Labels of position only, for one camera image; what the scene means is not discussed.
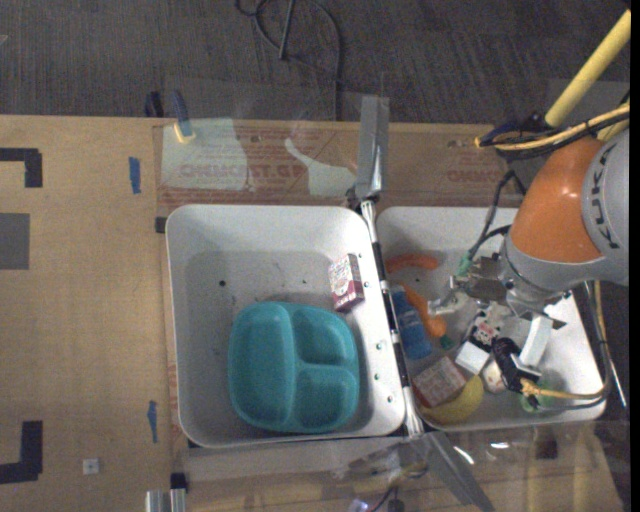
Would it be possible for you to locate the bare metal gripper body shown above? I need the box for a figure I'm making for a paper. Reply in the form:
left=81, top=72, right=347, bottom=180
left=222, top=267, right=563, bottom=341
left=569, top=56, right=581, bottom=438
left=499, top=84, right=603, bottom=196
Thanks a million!
left=453, top=254, right=516, bottom=307

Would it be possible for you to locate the orange carrot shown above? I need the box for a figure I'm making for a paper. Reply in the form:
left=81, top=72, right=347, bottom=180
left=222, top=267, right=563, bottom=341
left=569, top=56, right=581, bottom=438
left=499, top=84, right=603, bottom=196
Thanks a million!
left=401, top=283, right=457, bottom=351

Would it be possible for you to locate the black and white carton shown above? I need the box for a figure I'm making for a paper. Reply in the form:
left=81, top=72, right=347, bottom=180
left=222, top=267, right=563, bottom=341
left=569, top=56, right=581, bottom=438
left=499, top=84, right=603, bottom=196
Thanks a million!
left=466, top=308, right=505, bottom=347

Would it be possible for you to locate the blue bottle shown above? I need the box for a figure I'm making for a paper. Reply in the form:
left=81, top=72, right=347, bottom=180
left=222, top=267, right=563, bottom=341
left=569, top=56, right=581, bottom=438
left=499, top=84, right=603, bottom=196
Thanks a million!
left=390, top=285, right=434, bottom=361

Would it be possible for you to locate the orange sausage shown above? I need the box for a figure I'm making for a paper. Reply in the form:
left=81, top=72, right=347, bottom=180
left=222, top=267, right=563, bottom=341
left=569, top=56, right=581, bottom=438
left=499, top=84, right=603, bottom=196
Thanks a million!
left=384, top=253, right=441, bottom=274

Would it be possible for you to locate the white cube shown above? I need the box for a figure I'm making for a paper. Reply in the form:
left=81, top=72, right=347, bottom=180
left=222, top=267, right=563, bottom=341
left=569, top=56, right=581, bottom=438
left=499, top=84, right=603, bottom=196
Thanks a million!
left=454, top=340, right=491, bottom=376

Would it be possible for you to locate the red and white carton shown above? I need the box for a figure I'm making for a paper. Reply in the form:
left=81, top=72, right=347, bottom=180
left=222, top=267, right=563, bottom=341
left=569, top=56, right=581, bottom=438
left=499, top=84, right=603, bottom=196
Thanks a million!
left=411, top=355, right=468, bottom=409

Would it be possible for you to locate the white and brown toy food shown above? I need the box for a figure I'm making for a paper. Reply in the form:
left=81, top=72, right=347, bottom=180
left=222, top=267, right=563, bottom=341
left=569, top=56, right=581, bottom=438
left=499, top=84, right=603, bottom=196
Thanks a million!
left=481, top=359, right=507, bottom=395

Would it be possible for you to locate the pink and white carton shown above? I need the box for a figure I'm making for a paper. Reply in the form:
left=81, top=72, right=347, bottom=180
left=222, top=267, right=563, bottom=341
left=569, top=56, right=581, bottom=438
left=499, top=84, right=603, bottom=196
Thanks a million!
left=327, top=252, right=367, bottom=314

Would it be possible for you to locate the yellow banana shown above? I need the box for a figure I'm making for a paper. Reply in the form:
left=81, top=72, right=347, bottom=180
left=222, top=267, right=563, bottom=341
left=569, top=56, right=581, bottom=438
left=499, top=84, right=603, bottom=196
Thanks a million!
left=419, top=374, right=486, bottom=427

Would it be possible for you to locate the white plastic tray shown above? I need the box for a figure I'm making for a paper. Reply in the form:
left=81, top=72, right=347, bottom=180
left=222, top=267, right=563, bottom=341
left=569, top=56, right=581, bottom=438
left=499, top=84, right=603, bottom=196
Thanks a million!
left=374, top=205, right=609, bottom=433
left=164, top=203, right=408, bottom=449

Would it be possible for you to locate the green toy food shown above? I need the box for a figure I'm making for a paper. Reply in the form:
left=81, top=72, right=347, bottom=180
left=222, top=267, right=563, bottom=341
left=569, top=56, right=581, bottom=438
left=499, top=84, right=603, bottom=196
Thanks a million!
left=518, top=383, right=552, bottom=415

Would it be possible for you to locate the teal divided plate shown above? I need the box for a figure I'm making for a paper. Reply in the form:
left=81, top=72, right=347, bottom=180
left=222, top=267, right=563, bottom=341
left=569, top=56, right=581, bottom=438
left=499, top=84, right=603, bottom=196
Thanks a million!
left=227, top=300, right=361, bottom=435

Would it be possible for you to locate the brown cardboard board red print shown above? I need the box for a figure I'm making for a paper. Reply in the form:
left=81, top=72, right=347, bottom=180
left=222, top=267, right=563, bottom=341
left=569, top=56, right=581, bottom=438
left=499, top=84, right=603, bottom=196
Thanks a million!
left=152, top=118, right=609, bottom=482

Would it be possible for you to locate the yellow foam tube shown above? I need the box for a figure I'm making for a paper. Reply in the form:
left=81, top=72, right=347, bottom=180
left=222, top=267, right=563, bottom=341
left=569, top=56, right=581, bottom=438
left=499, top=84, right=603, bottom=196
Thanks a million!
left=543, top=8, right=631, bottom=129

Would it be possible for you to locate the black cylinder on white bracket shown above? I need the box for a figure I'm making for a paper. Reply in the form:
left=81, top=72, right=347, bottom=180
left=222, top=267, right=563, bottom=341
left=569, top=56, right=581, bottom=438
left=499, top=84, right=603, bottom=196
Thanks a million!
left=491, top=314, right=554, bottom=392

